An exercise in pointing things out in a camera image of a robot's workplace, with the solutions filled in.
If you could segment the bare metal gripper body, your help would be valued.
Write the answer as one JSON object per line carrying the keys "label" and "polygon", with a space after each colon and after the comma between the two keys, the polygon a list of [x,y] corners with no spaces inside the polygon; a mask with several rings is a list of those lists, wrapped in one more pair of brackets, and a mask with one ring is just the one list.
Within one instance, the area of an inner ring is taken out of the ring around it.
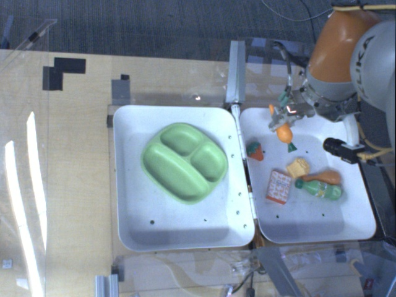
{"label": "bare metal gripper body", "polygon": [[331,101],[309,90],[294,90],[286,105],[287,115],[296,119],[322,116],[331,122],[342,121],[356,111],[356,95],[341,101]]}

